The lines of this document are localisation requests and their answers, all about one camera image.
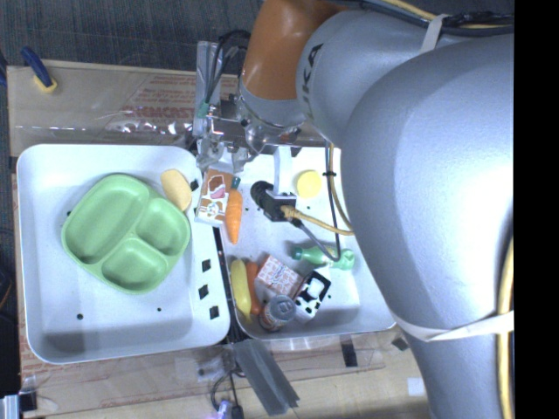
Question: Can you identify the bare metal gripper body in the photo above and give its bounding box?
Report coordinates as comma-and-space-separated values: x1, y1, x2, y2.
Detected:
204, 98, 303, 153

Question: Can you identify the white and brown carton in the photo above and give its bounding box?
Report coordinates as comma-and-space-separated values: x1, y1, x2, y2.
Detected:
193, 168, 235, 229

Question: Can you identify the yellow toy bread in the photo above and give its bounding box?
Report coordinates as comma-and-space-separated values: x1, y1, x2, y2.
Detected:
160, 168, 194, 213

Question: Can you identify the orange carrot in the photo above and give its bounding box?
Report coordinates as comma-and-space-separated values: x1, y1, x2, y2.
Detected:
224, 175, 245, 246

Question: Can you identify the yellow round biscuit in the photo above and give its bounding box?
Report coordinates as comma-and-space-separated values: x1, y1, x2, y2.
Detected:
295, 168, 324, 199

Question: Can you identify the white plastic tray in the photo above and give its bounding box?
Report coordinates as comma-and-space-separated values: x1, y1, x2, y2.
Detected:
16, 142, 231, 365
213, 141, 398, 341

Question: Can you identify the green divided plate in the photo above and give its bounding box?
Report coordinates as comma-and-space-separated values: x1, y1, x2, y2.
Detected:
60, 172, 192, 297

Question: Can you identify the orange and white carton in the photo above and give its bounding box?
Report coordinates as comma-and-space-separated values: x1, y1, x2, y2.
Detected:
253, 254, 305, 299

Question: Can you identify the green bottle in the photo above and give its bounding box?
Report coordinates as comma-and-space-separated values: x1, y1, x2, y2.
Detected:
291, 244, 356, 271

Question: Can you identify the brown cardboard board red print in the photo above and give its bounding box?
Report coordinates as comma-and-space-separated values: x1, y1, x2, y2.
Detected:
6, 58, 430, 419

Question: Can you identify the orange sausage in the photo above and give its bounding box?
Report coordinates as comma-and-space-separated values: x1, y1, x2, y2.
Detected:
245, 260, 263, 317

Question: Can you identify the yellow banana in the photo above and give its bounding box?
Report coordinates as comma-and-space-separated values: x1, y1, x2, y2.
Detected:
229, 258, 254, 323

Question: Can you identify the black and white carton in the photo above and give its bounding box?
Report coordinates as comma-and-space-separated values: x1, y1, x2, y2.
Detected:
293, 269, 333, 324

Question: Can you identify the small red can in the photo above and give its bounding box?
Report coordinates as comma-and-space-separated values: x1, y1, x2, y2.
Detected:
258, 294, 298, 333

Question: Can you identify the black cylinder on white bracket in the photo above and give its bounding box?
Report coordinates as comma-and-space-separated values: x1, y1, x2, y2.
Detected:
250, 145, 303, 223

